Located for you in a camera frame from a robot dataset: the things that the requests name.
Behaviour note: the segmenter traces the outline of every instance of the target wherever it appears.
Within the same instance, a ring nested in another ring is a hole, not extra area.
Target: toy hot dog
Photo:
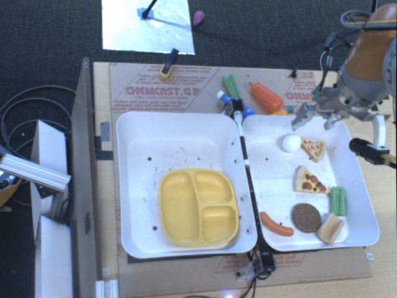
[[[272,232],[282,235],[282,236],[292,236],[293,229],[290,227],[284,227],[280,224],[274,222],[265,212],[259,213],[261,216],[261,222]]]

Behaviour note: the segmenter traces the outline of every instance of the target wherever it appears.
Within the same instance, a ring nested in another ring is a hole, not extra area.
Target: orange object
[[[275,112],[272,113],[272,115],[286,116],[288,115],[288,112],[285,109],[277,109]]]
[[[251,85],[251,92],[253,95],[258,98],[268,111],[275,112],[277,109],[280,109],[283,104],[283,99],[279,95],[273,93],[261,83],[249,82],[249,84]]]
[[[284,227],[274,222],[265,212],[259,213],[261,216],[261,222],[272,232],[282,236],[292,236],[293,229],[291,227]]]

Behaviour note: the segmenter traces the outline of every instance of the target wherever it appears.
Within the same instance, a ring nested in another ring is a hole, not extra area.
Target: orange bottle
[[[251,92],[253,95],[258,98],[269,112],[275,112],[277,109],[280,109],[283,104],[283,99],[279,95],[273,93],[261,83],[249,82],[249,84],[251,85]]]

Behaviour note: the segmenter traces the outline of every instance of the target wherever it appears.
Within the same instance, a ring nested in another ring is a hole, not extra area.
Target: pizza slice
[[[324,142],[312,142],[307,139],[302,140],[301,147],[314,162],[319,162],[323,159],[326,150]]]
[[[305,166],[300,166],[295,177],[294,188],[296,192],[329,193],[329,189]]]

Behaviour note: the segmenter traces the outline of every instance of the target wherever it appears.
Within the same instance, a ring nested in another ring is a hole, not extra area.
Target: white ball
[[[299,150],[301,143],[302,139],[299,135],[290,133],[289,135],[284,136],[282,146],[286,152],[295,152]]]

